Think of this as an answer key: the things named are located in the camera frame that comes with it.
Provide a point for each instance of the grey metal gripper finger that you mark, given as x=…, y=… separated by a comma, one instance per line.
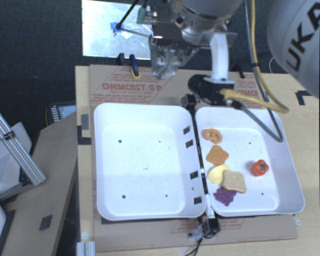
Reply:
x=175, y=61
x=157, y=62

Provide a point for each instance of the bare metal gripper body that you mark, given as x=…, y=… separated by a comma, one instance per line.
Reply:
x=172, y=32

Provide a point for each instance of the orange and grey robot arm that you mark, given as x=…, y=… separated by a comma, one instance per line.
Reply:
x=292, y=30

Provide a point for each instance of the brown cardboard board red print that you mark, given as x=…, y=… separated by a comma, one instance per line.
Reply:
x=130, y=87

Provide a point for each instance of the orange pretzel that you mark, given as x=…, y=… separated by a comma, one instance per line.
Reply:
x=212, y=136

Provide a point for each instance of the thin black and white rod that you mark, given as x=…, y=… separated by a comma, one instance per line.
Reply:
x=200, y=155

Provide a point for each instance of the white plastic tray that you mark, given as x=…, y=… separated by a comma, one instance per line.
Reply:
x=140, y=162
x=255, y=195

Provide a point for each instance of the orange biscuit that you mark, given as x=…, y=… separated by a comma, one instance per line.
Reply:
x=217, y=155

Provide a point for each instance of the yellow oval slice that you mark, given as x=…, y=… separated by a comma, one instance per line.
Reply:
x=215, y=175

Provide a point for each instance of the tan bread slice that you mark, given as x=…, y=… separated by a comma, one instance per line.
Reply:
x=234, y=182

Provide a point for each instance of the red bell pepper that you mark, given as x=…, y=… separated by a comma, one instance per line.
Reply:
x=260, y=168

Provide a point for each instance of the purple grapes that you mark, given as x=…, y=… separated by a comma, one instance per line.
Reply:
x=225, y=197

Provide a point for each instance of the black cylinder on white bracket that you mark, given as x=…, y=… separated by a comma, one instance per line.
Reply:
x=210, y=90

